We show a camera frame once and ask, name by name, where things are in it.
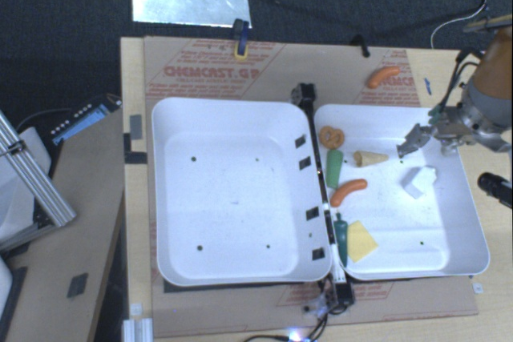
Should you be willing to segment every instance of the white block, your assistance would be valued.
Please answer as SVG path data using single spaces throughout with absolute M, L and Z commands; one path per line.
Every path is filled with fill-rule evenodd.
M 415 199 L 419 199 L 427 193 L 436 181 L 436 169 L 425 166 L 416 172 L 408 174 L 402 182 L 402 187 Z

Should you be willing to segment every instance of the black clip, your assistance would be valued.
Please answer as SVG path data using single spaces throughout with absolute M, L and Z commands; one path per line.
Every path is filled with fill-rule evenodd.
M 350 46 L 360 46 L 362 48 L 363 57 L 368 58 L 370 56 L 369 49 L 367 48 L 367 42 L 361 34 L 357 34 L 349 42 Z
M 305 104 L 313 105 L 316 98 L 317 93 L 313 83 L 301 82 L 290 93 L 290 102 L 301 109 Z

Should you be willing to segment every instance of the metal frame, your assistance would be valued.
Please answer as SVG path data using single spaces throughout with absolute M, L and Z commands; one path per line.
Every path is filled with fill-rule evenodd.
M 35 223 L 1 242 L 0 251 L 9 251 L 48 231 L 52 231 L 52 228 L 63 227 L 76 217 L 73 208 L 57 192 L 50 178 L 36 163 L 25 143 L 20 139 L 2 111 L 0 111 L 0 155 L 7 157 L 10 165 L 34 194 L 41 208 L 53 223 L 53 226 L 42 228 L 39 228 Z

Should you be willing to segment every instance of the white tray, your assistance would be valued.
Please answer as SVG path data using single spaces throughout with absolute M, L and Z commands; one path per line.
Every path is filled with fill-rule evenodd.
M 155 106 L 152 127 L 157 262 L 166 280 L 304 282 L 328 273 L 319 180 L 299 108 L 172 98 Z M 301 169 L 301 161 L 310 165 Z
M 444 156 L 432 139 L 423 149 L 398 157 L 396 145 L 415 123 L 427 124 L 427 109 L 326 105 L 316 128 L 340 128 L 345 142 L 339 183 L 366 179 L 368 187 L 348 195 L 338 210 L 351 224 L 361 221 L 378 248 L 346 271 L 360 280 L 456 276 L 483 272 L 490 260 L 459 154 Z M 387 162 L 356 167 L 358 150 L 388 154 Z M 321 147 L 325 161 L 326 149 Z M 438 179 L 425 197 L 412 198 L 401 181 L 416 167 L 435 167 Z

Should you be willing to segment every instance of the yellow cheese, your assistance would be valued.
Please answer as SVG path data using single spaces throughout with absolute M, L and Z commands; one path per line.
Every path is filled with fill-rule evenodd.
M 352 223 L 347 229 L 347 254 L 353 262 L 358 262 L 378 247 L 378 243 L 369 234 L 360 221 Z

